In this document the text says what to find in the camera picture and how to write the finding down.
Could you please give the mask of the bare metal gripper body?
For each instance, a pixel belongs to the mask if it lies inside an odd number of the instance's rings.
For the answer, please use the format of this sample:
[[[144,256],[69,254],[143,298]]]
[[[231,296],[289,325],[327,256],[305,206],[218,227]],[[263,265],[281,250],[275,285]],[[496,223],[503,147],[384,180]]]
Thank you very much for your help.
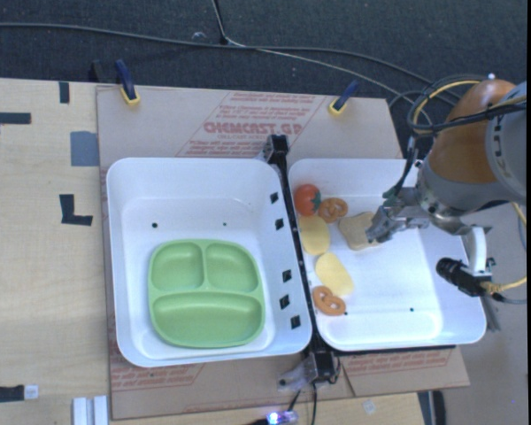
[[[471,225],[462,221],[462,211],[442,203],[430,189],[392,187],[382,197],[379,221],[383,227],[388,221],[396,221],[397,232],[433,225],[448,234],[462,236],[472,229]]]

